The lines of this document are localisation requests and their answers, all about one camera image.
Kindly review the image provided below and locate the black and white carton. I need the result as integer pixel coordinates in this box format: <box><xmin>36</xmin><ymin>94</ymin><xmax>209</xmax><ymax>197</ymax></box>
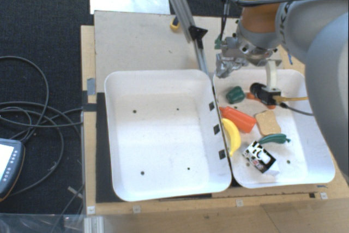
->
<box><xmin>242</xmin><ymin>140</ymin><xmax>280</xmax><ymax>174</ymax></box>

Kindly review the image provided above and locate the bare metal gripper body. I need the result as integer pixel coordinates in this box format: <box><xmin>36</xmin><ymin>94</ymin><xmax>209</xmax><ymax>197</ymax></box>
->
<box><xmin>219</xmin><ymin>35</ymin><xmax>278</xmax><ymax>67</ymax></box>

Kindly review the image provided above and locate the dark green toy pepper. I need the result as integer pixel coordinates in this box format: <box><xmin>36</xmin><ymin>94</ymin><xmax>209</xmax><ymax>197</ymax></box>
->
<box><xmin>225</xmin><ymin>86</ymin><xmax>245</xmax><ymax>104</ymax></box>

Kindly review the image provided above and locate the orange toy bottle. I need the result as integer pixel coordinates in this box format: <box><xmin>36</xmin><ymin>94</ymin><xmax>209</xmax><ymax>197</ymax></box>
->
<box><xmin>219</xmin><ymin>106</ymin><xmax>257</xmax><ymax>134</ymax></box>

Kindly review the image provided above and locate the pale wood board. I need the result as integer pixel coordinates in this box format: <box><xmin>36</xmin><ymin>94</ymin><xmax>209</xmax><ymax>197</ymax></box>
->
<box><xmin>80</xmin><ymin>10</ymin><xmax>349</xmax><ymax>216</ymax></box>

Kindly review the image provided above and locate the yellow banana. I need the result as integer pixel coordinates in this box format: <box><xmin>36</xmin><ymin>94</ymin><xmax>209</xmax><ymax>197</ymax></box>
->
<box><xmin>221</xmin><ymin>117</ymin><xmax>242</xmax><ymax>158</ymax></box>

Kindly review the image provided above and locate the white plastic tray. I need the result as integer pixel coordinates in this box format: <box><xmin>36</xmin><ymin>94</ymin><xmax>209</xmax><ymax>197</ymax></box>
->
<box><xmin>212</xmin><ymin>68</ymin><xmax>336</xmax><ymax>189</ymax></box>
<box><xmin>104</xmin><ymin>69</ymin><xmax>233</xmax><ymax>202</ymax></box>

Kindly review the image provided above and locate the tan bread slice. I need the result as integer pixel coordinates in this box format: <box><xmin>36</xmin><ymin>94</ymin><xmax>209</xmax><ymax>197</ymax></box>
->
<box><xmin>254</xmin><ymin>109</ymin><xmax>282</xmax><ymax>136</ymax></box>

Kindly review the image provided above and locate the dark green toy pickle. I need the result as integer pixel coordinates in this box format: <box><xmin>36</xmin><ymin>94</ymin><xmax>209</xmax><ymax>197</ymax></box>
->
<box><xmin>258</xmin><ymin>133</ymin><xmax>291</xmax><ymax>145</ymax></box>

